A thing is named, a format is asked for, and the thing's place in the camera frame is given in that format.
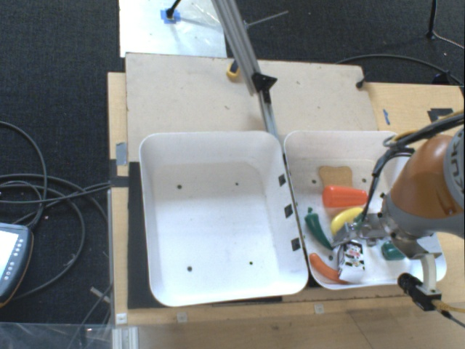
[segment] blue tape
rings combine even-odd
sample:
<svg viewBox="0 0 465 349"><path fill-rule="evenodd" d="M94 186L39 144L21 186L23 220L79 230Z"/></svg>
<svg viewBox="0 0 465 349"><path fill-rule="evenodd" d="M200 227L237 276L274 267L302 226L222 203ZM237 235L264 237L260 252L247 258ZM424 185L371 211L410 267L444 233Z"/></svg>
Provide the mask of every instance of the blue tape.
<svg viewBox="0 0 465 349"><path fill-rule="evenodd" d="M167 9L162 9L160 11L160 16L161 16L161 19L165 22L165 23L168 23L168 24L175 24L176 22L179 22L181 20L181 14L177 11L177 10L174 10L174 13L173 13L173 18L172 19L169 19L167 16L166 16L166 10Z"/></svg>
<svg viewBox="0 0 465 349"><path fill-rule="evenodd" d="M383 109L383 114L384 114L384 120L386 121L387 125L391 125L391 122L389 121L389 114L387 113L386 110Z"/></svg>

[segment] tray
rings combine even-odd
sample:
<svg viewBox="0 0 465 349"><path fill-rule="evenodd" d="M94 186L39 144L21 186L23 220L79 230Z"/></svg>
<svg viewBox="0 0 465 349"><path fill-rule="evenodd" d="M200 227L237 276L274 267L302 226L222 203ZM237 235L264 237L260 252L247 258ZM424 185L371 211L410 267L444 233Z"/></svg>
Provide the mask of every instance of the tray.
<svg viewBox="0 0 465 349"><path fill-rule="evenodd" d="M392 132L293 132L287 136L284 149L291 175L291 185L302 234L308 253L315 252L322 260L337 269L337 249L330 251L316 241L305 225L304 217L310 206L318 213L320 224L328 239L332 239L330 224L335 214L343 209L326 209L321 194L323 182L318 171L321 166L350 167L353 187L366 190L371 184L371 172L376 160L385 152L384 139ZM373 196L369 212L381 209L381 193L387 193L408 158L390 161L384 168L378 188ZM430 252L442 252L437 236L423 238L419 243ZM364 246L365 276L359 284L336 284L320 275L310 266L315 280L328 289L349 289L364 286L396 284L401 273L410 273L422 279L419 260L386 261L381 254L383 241L373 247ZM436 259L437 280L446 272L444 256Z"/></svg>
<svg viewBox="0 0 465 349"><path fill-rule="evenodd" d="M139 149L150 289L164 305L295 294L308 268L265 132L163 133Z"/></svg>

